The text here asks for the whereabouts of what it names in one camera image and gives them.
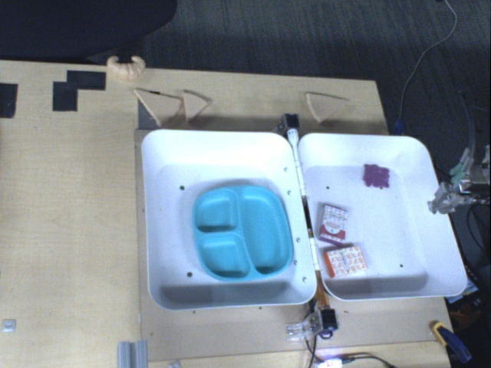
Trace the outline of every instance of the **purple object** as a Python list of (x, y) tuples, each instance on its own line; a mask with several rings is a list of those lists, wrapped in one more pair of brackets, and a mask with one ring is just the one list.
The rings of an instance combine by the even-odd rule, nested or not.
[(365, 164), (363, 181), (367, 187), (389, 188), (389, 169)]

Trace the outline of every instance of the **orange and white box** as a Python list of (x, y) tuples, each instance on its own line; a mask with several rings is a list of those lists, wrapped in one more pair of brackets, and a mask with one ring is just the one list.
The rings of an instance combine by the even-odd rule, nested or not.
[(335, 251), (324, 252), (325, 264), (328, 266), (329, 277), (340, 277), (367, 269), (360, 247), (347, 247)]

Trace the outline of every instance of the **white cord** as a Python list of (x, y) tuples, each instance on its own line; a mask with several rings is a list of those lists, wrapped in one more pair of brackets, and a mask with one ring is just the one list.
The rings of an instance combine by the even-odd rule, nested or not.
[(423, 60), (424, 56), (426, 53), (428, 53), (431, 49), (435, 48), (436, 46), (440, 45), (441, 43), (445, 42), (447, 39), (449, 39), (453, 32), (455, 31), (456, 27), (457, 27), (457, 14), (455, 13), (455, 11), (453, 10), (452, 6), (450, 5), (450, 3), (447, 1), (447, 0), (444, 0), (445, 1), (445, 4), (447, 5), (447, 7), (449, 8), (449, 10), (451, 10), (453, 16), (455, 17), (455, 21), (453, 23), (453, 26), (452, 26), (452, 30), (450, 30), (450, 33), (448, 33), (448, 35), (445, 37), (445, 38), (442, 38), (441, 40), (439, 40), (438, 42), (435, 42), (433, 45), (431, 45), (428, 49), (426, 49), (420, 56), (420, 58), (418, 59), (417, 63), (416, 63), (416, 66), (414, 67), (413, 69), (413, 72), (411, 72), (411, 75), (409, 75), (408, 79), (406, 80), (406, 83), (404, 84), (404, 89), (402, 90), (402, 96), (400, 97), (400, 109), (399, 109), (399, 120), (402, 118), (402, 109), (403, 109), (403, 105), (404, 105), (404, 95), (406, 95), (406, 89), (407, 89), (407, 85), (409, 84), (409, 82), (411, 82), (411, 79), (413, 79), (413, 76), (414, 74), (416, 73), (418, 67), (420, 66), (421, 64), (421, 61)]

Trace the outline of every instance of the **small white square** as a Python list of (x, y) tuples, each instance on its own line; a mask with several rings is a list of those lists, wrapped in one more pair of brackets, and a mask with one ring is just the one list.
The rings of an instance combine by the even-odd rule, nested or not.
[(12, 333), (15, 331), (17, 321), (15, 319), (4, 319), (2, 321), (2, 331), (4, 333)]

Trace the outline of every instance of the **metal bracket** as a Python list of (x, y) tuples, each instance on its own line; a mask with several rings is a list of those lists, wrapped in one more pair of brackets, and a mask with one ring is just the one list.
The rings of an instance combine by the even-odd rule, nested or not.
[(148, 368), (147, 341), (121, 341), (117, 345), (117, 368)]

